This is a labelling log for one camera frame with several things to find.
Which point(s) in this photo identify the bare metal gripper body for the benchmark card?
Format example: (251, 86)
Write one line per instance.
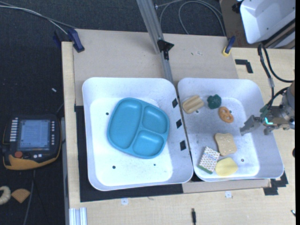
(282, 116)

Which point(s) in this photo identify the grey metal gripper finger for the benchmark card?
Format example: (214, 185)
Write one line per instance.
(250, 123)
(269, 129)

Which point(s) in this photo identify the white plastic tray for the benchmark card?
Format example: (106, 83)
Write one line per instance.
(131, 172)
(253, 95)

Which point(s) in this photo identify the orange pretzel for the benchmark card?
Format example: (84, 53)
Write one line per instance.
(222, 116)

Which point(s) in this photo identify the beige bread slice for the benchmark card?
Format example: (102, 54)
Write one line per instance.
(225, 144)

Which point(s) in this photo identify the green broccoli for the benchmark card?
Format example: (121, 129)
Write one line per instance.
(214, 101)

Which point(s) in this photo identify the yellow rounded potato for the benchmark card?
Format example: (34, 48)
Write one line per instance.
(226, 167)

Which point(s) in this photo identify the white patterned packet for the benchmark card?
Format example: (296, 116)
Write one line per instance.
(208, 159)

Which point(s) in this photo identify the beige hot dog bun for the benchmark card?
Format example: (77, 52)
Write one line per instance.
(192, 104)

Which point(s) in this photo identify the blue divided plate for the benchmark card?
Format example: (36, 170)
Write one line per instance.
(131, 125)

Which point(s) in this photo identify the pale brown flat board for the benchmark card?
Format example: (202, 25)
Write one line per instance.
(122, 55)

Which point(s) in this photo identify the orange biscuit wedge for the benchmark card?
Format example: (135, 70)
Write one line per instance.
(21, 194)

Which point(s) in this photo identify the beige doughnut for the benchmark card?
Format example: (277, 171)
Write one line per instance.
(7, 194)

